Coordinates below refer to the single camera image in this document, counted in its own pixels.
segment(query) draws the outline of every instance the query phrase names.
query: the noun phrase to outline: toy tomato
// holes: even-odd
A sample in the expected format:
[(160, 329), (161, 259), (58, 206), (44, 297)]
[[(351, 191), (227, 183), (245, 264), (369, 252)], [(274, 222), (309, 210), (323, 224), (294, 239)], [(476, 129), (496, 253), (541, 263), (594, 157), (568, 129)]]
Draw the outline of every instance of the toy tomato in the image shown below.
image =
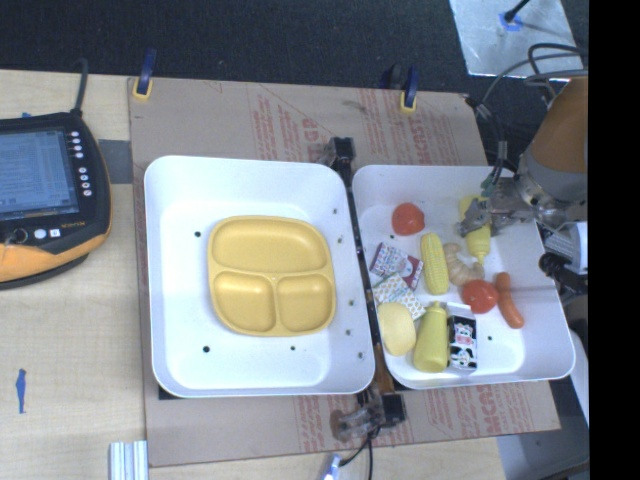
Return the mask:
[(393, 210), (391, 227), (398, 235), (413, 235), (424, 229), (424, 213), (413, 203), (402, 203)]
[(498, 303), (498, 290), (484, 279), (474, 279), (462, 287), (462, 300), (474, 313), (486, 313)]

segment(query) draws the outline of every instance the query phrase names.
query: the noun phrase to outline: plastic lemon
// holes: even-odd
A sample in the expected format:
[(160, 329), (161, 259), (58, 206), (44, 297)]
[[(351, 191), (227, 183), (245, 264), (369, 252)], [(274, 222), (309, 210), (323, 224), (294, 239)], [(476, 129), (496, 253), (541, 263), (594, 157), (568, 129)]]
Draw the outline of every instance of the plastic lemon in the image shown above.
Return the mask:
[(378, 306), (382, 343), (392, 356), (402, 356), (416, 345), (416, 328), (409, 308), (399, 302)]

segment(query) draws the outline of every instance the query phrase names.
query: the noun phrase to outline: toy corn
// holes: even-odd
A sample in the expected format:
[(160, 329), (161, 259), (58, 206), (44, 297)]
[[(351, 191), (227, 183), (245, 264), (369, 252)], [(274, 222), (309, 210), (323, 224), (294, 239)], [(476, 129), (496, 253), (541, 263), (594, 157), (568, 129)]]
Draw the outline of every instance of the toy corn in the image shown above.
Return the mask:
[(427, 290), (432, 295), (442, 295), (449, 289), (449, 270), (440, 237), (435, 233), (426, 233), (420, 239), (422, 269)]

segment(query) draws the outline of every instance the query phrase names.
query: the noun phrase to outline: wooden table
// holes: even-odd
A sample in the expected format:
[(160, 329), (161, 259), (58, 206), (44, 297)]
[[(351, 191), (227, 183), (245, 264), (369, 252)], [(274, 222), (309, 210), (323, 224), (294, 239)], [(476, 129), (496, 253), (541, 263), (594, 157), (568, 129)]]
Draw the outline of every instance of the wooden table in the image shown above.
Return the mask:
[[(126, 79), (89, 77), (84, 119), (99, 140), (130, 140)], [(0, 70), (0, 118), (67, 111), (78, 81), (77, 74)], [(146, 438), (130, 184), (113, 185), (113, 204), (109, 239), (81, 266), (0, 291), (0, 478), (104, 480), (109, 444)], [(21, 369), (23, 413), (15, 387)], [(152, 468), (149, 477), (316, 480), (327, 456)], [(367, 471), (362, 453), (340, 478), (363, 479)], [(376, 448), (373, 477), (495, 480), (504, 473), (496, 440), (485, 438)]]

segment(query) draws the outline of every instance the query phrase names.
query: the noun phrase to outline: toy bottle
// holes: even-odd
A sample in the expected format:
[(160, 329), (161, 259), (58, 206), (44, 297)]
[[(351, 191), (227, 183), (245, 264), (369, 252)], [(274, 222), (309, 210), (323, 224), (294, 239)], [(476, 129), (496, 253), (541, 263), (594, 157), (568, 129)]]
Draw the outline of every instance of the toy bottle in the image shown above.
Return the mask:
[[(472, 195), (460, 200), (460, 219), (464, 219), (465, 212), (471, 205), (471, 202), (476, 198), (479, 201), (485, 201), (487, 199), (486, 197)], [(489, 254), (491, 250), (491, 224), (487, 222), (481, 228), (474, 229), (467, 233), (464, 239), (467, 243), (467, 251), (469, 254), (475, 256), (480, 265), (484, 265), (484, 257)]]
[(449, 333), (447, 311), (433, 302), (420, 318), (413, 365), (420, 371), (439, 373), (449, 363)]

